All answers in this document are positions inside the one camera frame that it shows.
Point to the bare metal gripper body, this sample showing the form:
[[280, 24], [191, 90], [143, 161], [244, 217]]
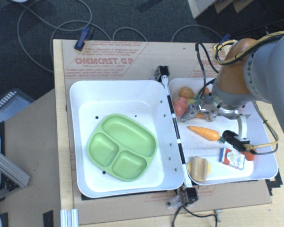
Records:
[[223, 111]]

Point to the white and orange carton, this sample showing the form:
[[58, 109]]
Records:
[[232, 158]]

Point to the brown cardboard board, red print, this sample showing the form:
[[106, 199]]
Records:
[[132, 60]]

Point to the thin black and white rod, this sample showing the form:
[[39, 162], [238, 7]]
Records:
[[176, 129]]

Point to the red-orange toy food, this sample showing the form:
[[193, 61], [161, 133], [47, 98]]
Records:
[[249, 156]]

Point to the green divided plate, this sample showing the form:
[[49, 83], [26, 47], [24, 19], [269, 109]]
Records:
[[123, 145]]

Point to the small orange toy food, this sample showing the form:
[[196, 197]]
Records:
[[206, 90]]

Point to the pink toy food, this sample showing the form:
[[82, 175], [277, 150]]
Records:
[[180, 106]]

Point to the small yellow toy piece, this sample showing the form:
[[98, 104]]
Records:
[[190, 102]]

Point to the orange carrot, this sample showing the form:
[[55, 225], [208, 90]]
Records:
[[204, 132]]

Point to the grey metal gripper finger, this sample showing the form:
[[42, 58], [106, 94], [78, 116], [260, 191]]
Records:
[[189, 113], [211, 116]]

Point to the black cylinder on white bracket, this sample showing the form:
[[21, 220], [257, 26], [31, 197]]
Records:
[[236, 142]]

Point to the tan bread with yellow cheese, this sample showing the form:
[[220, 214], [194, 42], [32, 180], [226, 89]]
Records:
[[198, 168]]

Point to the white plastic tray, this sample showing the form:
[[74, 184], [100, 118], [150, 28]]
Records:
[[227, 174], [127, 96]]

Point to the pale orange pear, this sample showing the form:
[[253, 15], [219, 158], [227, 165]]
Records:
[[185, 92]]

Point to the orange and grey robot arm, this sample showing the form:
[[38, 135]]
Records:
[[262, 74]]

